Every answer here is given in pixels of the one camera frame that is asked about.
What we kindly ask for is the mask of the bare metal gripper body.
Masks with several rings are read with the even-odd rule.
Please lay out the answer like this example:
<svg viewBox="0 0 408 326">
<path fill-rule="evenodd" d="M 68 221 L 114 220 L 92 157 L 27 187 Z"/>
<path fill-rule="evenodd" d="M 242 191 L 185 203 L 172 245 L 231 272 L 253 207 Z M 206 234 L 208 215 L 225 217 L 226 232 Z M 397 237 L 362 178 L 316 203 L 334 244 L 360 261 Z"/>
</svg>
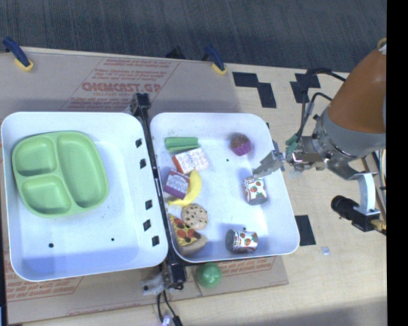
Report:
<svg viewBox="0 0 408 326">
<path fill-rule="evenodd" d="M 286 141 L 286 161 L 295 171 L 329 170 L 342 179 L 352 178 L 352 156 L 327 136 L 292 136 Z"/>
</svg>

